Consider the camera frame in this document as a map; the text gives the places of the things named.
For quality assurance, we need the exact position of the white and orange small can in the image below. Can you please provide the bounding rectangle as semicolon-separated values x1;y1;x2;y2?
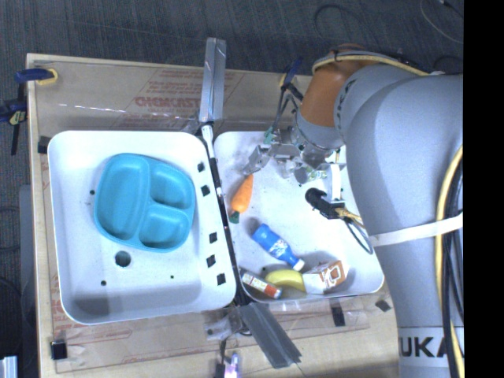
240;271;284;300

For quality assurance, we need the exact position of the black cylinder on white bracket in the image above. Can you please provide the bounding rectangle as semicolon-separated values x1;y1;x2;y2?
304;162;348;221

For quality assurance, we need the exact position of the blue divided plate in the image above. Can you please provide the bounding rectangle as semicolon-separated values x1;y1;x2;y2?
93;152;197;254

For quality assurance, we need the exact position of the orange carrot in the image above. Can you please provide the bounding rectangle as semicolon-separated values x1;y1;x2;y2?
228;173;254;224

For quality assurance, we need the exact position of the white and orange carton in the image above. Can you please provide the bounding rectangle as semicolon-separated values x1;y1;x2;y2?
302;259;350;295

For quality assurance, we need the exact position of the clear plastic bottle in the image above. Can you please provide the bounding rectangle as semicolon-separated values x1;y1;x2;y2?
276;157;328;183

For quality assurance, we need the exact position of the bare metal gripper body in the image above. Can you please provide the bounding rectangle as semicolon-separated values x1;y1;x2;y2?
269;127;334;169

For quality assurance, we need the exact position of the blue bottle white label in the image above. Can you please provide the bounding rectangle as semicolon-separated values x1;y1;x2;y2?
251;223;306;272

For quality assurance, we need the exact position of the yellow banana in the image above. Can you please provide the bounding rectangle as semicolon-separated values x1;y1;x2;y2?
264;268;308;294

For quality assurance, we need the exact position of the brown cardboard board red print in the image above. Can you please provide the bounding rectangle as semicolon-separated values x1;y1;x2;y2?
33;59;372;373

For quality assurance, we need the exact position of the white plastic tray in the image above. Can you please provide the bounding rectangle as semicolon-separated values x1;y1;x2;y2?
46;129;238;326
212;130;385;304

